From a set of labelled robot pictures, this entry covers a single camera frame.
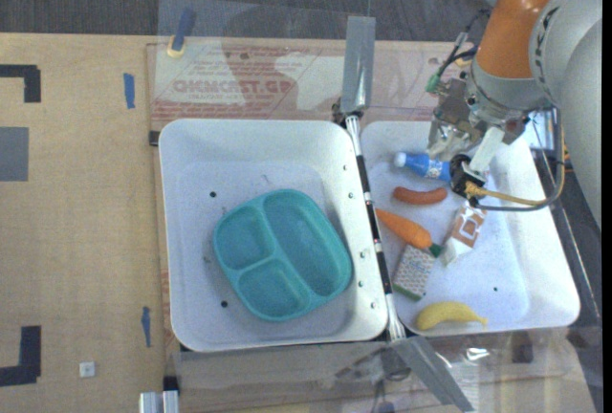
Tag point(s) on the orange-brown toy sausage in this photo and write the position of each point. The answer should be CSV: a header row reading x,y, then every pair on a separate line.
x,y
420,195

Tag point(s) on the orange carrot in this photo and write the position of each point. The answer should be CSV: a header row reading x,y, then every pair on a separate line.
x,y
404,227

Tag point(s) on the brown cardboard board red print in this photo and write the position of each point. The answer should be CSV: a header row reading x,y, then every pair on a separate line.
x,y
268,86

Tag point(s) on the white and brown carton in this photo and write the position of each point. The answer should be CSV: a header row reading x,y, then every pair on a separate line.
x,y
466,229

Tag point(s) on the small white square block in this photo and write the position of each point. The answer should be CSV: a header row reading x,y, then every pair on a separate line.
x,y
86,369

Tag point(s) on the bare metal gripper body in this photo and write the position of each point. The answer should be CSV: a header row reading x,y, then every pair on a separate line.
x,y
454,102

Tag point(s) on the white packet with green edge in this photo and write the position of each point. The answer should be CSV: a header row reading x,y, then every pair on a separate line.
x,y
413,271

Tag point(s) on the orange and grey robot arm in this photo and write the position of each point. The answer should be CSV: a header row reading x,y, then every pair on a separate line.
x,y
569,67

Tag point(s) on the green divided plate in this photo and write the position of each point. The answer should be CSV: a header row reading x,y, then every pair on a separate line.
x,y
287,229

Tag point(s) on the white plastic tray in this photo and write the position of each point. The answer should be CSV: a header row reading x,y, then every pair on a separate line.
x,y
191,229
507,267

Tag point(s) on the blue bottle with white cap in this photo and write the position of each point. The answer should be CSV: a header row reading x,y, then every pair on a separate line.
x,y
425,166

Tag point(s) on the yellow banana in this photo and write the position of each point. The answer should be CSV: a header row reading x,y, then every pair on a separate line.
x,y
444,313

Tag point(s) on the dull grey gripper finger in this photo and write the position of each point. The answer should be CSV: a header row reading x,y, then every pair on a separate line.
x,y
458,144
436,139

